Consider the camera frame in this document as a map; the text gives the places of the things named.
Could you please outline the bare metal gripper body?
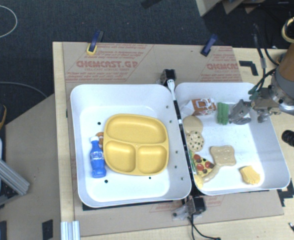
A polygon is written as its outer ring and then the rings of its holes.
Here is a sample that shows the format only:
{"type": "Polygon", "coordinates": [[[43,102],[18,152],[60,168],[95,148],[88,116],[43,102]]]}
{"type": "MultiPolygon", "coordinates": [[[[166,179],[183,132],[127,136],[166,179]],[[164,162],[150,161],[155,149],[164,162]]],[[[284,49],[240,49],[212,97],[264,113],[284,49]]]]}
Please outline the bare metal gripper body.
{"type": "Polygon", "coordinates": [[[251,107],[256,111],[259,123],[281,113],[294,116],[294,98],[276,86],[263,87],[252,100],[251,107]]]}

